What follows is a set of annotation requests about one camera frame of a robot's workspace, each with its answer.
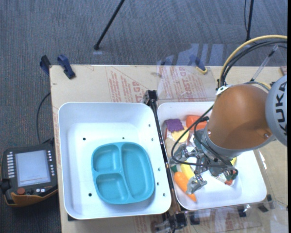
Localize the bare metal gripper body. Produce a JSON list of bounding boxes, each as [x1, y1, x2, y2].
[[192, 150, 237, 178]]

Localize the orange carrot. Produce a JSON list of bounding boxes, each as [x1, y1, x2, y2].
[[173, 171, 197, 202]]

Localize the yellow banana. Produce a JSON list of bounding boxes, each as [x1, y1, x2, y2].
[[180, 163, 196, 180]]

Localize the thin black rod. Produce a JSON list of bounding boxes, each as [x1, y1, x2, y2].
[[149, 100, 179, 214]]

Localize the white plastic tray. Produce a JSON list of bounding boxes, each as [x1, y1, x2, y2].
[[57, 102, 172, 220], [156, 101, 268, 211]]

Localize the purple biscuit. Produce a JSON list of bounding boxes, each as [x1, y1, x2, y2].
[[165, 118, 185, 133]]

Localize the orange toy food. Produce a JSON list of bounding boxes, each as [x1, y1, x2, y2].
[[185, 115, 208, 131]]

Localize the blue divided plate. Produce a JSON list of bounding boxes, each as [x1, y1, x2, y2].
[[90, 141, 155, 205]]

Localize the brown cardboard board red print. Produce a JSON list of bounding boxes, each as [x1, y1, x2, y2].
[[49, 64, 288, 233]]

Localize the black tripod leg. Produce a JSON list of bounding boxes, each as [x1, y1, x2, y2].
[[244, 0, 257, 42], [93, 0, 132, 50]]

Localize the black block with thin wires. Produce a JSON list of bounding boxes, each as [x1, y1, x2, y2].
[[167, 212, 188, 230], [142, 90, 158, 104]]

